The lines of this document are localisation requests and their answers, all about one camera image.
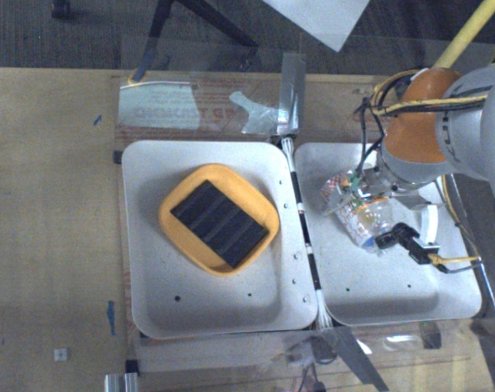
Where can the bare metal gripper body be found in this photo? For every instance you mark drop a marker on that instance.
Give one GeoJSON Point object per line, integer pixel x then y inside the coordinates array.
{"type": "Point", "coordinates": [372, 182]}

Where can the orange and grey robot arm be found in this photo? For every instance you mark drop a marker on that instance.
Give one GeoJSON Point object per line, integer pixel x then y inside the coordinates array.
{"type": "Point", "coordinates": [419, 137]}

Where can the clear plastic bottle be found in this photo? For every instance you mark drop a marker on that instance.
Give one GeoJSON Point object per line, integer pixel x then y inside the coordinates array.
{"type": "Point", "coordinates": [374, 219]}

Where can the thin black and white rod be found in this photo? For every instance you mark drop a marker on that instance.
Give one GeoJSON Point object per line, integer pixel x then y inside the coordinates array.
{"type": "Point", "coordinates": [304, 227]}

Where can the brown cardboard board red print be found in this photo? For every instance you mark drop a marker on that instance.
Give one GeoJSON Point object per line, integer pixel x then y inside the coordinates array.
{"type": "Point", "coordinates": [325, 92]}

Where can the white plastic tray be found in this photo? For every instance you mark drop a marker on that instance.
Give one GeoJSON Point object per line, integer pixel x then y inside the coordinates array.
{"type": "Point", "coordinates": [215, 300]}
{"type": "Point", "coordinates": [394, 296]}

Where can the yellow pole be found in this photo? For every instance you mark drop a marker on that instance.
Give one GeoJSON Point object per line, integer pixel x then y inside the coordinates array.
{"type": "Point", "coordinates": [468, 27]}

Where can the small white square block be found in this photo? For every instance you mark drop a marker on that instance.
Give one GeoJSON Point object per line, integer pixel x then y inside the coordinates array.
{"type": "Point", "coordinates": [60, 354]}

